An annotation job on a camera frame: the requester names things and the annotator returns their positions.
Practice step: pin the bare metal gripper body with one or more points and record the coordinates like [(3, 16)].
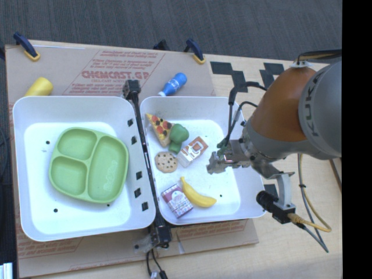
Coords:
[(239, 155)]

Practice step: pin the yellow banana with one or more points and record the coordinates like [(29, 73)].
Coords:
[(196, 198)]

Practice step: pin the green divided plate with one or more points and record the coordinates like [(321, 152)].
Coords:
[(107, 167)]

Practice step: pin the brown and white carton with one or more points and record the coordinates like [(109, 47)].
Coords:
[(191, 151)]

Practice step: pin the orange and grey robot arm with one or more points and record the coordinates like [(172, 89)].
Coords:
[(293, 112)]

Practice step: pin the thin black and white rod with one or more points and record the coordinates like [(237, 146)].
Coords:
[(142, 138)]

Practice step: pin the green broccoli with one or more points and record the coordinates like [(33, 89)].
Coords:
[(178, 134)]

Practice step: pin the white plastic tray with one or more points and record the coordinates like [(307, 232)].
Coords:
[(209, 112), (37, 219)]

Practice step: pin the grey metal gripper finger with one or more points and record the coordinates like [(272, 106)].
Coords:
[(214, 168), (214, 157)]

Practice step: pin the brown cardboard board red print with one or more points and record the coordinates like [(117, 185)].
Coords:
[(72, 68)]

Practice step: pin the brown chocolate chip biscuit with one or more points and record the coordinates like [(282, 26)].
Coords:
[(166, 162)]

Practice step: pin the toy pizza slice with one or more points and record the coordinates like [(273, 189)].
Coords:
[(160, 126)]

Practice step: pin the black cylinder on white bracket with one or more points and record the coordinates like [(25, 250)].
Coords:
[(273, 203)]

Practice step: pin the red and white packet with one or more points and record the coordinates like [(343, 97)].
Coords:
[(177, 200)]

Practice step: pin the blue and white bottle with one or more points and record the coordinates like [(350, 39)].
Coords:
[(174, 84)]

